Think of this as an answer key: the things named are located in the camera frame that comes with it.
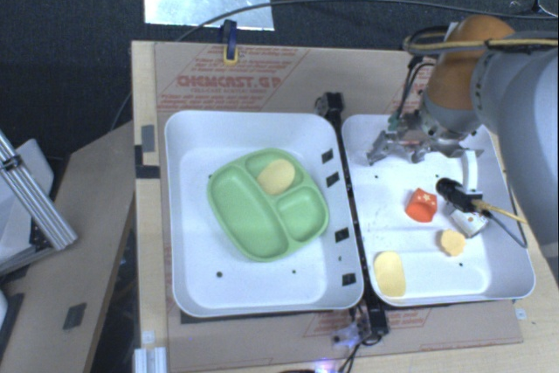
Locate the white plastic tray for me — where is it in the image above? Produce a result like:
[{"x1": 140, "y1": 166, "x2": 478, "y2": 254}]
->
[
  {"x1": 341, "y1": 114, "x2": 537, "y2": 308},
  {"x1": 163, "y1": 109, "x2": 366, "y2": 318}
]

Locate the thin black rod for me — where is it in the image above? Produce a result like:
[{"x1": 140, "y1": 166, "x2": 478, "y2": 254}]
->
[{"x1": 329, "y1": 111, "x2": 382, "y2": 315}]

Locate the brown cardboard board red print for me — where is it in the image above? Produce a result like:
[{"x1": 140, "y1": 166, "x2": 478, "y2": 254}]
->
[{"x1": 152, "y1": 40, "x2": 525, "y2": 373}]

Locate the yellow scalloped biscuit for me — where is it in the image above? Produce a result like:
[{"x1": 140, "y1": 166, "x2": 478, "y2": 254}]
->
[{"x1": 438, "y1": 228, "x2": 467, "y2": 258}]

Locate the yellow oval biscuit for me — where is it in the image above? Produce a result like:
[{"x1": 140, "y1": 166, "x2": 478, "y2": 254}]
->
[
  {"x1": 256, "y1": 157, "x2": 297, "y2": 197},
  {"x1": 373, "y1": 250, "x2": 408, "y2": 299}
]

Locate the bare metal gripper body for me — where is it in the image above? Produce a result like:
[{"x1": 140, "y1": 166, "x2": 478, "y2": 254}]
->
[{"x1": 384, "y1": 114, "x2": 485, "y2": 160}]

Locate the red carton with yellow stars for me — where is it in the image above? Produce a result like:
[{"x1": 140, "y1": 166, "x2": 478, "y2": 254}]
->
[{"x1": 404, "y1": 187, "x2": 438, "y2": 224}]

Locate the green divided plate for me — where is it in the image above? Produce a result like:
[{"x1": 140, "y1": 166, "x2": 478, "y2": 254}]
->
[{"x1": 205, "y1": 147, "x2": 331, "y2": 264}]

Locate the black block with wires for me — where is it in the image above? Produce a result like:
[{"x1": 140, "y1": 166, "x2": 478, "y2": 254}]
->
[
  {"x1": 314, "y1": 91, "x2": 347, "y2": 118},
  {"x1": 365, "y1": 304, "x2": 390, "y2": 338}
]

